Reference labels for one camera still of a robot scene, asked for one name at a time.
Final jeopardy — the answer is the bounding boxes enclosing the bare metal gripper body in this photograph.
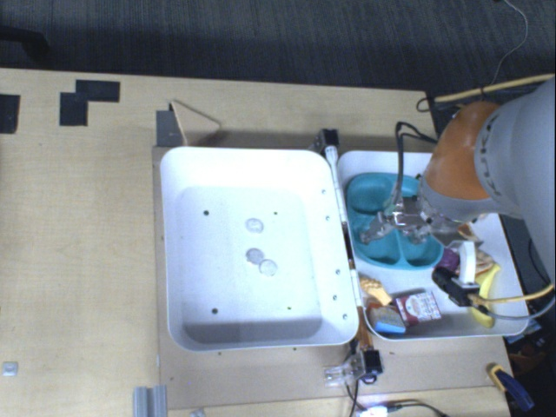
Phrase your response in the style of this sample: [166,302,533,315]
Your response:
[389,196,462,239]

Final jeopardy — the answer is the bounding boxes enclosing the blue divided plate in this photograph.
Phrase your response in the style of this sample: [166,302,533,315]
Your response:
[344,171,446,271]

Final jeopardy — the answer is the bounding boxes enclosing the purple grapes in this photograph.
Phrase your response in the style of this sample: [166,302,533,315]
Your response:
[440,247,462,274]

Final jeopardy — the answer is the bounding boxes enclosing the tan waffle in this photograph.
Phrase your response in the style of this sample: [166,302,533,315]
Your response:
[359,274,393,307]

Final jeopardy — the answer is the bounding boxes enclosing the tan bread slice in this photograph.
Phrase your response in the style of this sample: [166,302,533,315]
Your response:
[474,249,494,279]

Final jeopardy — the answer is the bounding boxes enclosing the red and white carton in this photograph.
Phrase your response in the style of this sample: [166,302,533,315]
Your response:
[394,289,443,328]

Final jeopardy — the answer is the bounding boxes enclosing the yellow banana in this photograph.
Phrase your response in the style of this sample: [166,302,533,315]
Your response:
[470,261,502,329]

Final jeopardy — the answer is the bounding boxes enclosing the blue and yellow sponge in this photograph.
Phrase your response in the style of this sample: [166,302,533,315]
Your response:
[372,305,408,335]

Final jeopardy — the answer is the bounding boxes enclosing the white plastic tray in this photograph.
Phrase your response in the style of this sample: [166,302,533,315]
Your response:
[158,146,361,353]
[336,149,532,342]

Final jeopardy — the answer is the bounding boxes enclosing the black cylinder on white bracket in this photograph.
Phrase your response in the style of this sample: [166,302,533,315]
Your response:
[431,240,482,308]

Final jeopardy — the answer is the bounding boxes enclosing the black block with thin wires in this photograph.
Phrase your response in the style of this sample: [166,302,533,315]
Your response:
[361,348,385,385]
[318,128,341,149]

